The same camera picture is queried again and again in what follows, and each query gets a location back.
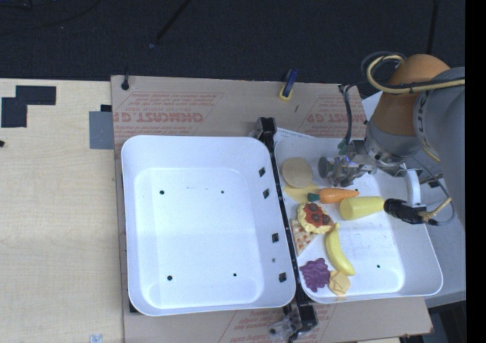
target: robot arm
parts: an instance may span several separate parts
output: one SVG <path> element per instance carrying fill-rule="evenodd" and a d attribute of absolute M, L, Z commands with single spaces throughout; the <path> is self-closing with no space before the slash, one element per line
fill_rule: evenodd
<path fill-rule="evenodd" d="M 387 58 L 399 64 L 388 84 L 379 84 L 372 72 Z M 404 162 L 423 149 L 440 161 L 447 191 L 465 222 L 464 68 L 451 69 L 431 55 L 405 59 L 388 55 L 370 64 L 367 76 L 383 94 L 365 137 L 351 141 L 345 155 L 334 162 L 323 159 L 321 175 L 328 174 L 335 185 L 343 187 L 378 169 L 409 178 Z"/>

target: toy food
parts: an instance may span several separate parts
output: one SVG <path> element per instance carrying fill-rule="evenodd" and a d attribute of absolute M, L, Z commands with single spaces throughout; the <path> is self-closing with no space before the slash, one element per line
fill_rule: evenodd
<path fill-rule="evenodd" d="M 282 164 L 282 177 L 294 188 L 307 187 L 312 182 L 312 168 L 300 157 L 292 157 Z"/>
<path fill-rule="evenodd" d="M 305 231 L 325 234 L 333 229 L 334 221 L 316 203 L 303 203 L 297 208 L 297 220 Z"/>
<path fill-rule="evenodd" d="M 327 268 L 324 258 L 317 258 L 315 261 L 309 261 L 299 267 L 304 276 L 305 284 L 314 293 L 318 288 L 323 288 L 329 283 L 330 272 Z"/>
<path fill-rule="evenodd" d="M 305 231 L 297 219 L 290 219 L 290 228 L 294 238 L 295 252 L 297 256 L 317 237 L 317 234 Z"/>
<path fill-rule="evenodd" d="M 381 196 L 346 197 L 339 205 L 339 212 L 346 220 L 359 219 L 381 211 L 384 204 Z"/>
<path fill-rule="evenodd" d="M 322 188 L 318 194 L 308 194 L 309 201 L 319 200 L 324 204 L 341 203 L 346 197 L 356 197 L 359 192 L 354 189 L 344 188 Z"/>
<path fill-rule="evenodd" d="M 327 256 L 329 257 L 330 262 L 334 265 L 334 268 L 336 270 L 339 270 L 345 275 L 354 275 L 355 268 L 349 262 L 348 258 L 346 258 L 346 255 L 344 255 L 341 249 L 338 232 L 339 226 L 340 224 L 337 222 L 334 225 L 333 230 L 329 234 L 326 234 L 324 243 L 326 244 Z"/>
<path fill-rule="evenodd" d="M 329 289 L 338 296 L 344 296 L 351 286 L 351 282 L 346 274 L 339 270 L 332 270 L 330 272 Z"/>
<path fill-rule="evenodd" d="M 290 185 L 286 185 L 283 188 L 283 192 L 299 204 L 307 203 L 309 201 L 308 194 L 316 193 L 318 190 L 319 187 L 313 182 L 303 188 L 293 188 Z"/>

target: toy pizza slice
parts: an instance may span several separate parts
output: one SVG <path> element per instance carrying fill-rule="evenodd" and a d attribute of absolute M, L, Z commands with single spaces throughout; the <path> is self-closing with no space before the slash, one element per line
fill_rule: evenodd
<path fill-rule="evenodd" d="M 290 228 L 294 238 L 295 252 L 297 256 L 317 237 L 317 234 L 305 231 L 297 219 L 290 219 Z"/>
<path fill-rule="evenodd" d="M 305 231 L 326 234 L 331 231 L 334 221 L 316 203 L 304 203 L 297 208 L 297 219 Z"/>

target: toy carrot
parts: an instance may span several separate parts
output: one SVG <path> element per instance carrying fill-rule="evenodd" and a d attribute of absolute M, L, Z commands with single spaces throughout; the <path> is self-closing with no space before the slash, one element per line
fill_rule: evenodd
<path fill-rule="evenodd" d="M 341 200 L 346 197 L 356 197 L 359 192 L 354 189 L 344 189 L 344 188 L 322 188 L 319 190 L 319 194 L 308 194 L 307 198 L 309 201 L 319 200 L 324 204 L 340 203 Z"/>

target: white tray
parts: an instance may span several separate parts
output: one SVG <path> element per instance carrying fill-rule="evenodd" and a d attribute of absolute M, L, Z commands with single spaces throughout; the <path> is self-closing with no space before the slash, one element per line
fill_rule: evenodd
<path fill-rule="evenodd" d="M 332 187 L 317 171 L 321 156 L 333 159 L 338 156 L 340 139 L 282 138 L 275 148 L 279 166 L 288 158 L 301 157 L 313 169 L 313 182 L 318 187 Z M 285 180 L 280 177 L 282 190 Z M 402 178 L 394 178 L 378 171 L 354 180 L 351 189 L 358 189 L 361 196 L 395 197 L 406 200 L 406 184 Z M 298 202 L 283 193 L 286 213 L 297 217 Z M 351 287 L 345 297 L 336 296 L 327 285 L 317 292 L 311 291 L 301 276 L 306 294 L 319 303 L 336 301 L 360 301 L 386 297 L 428 296 L 442 287 L 443 276 L 425 225 L 411 225 L 395 219 L 384 211 L 357 220 L 346 221 L 339 214 L 339 204 L 323 204 L 322 207 L 340 223 L 339 238 L 342 250 L 355 267 L 356 274 L 349 277 Z M 334 270 L 324 245 L 325 234 L 319 234 L 297 257 L 299 266 L 307 261 L 323 257 L 330 270 Z"/>
<path fill-rule="evenodd" d="M 293 299 L 289 244 L 263 143 L 136 136 L 122 147 L 121 164 L 128 292 L 141 313 L 281 307 Z"/>

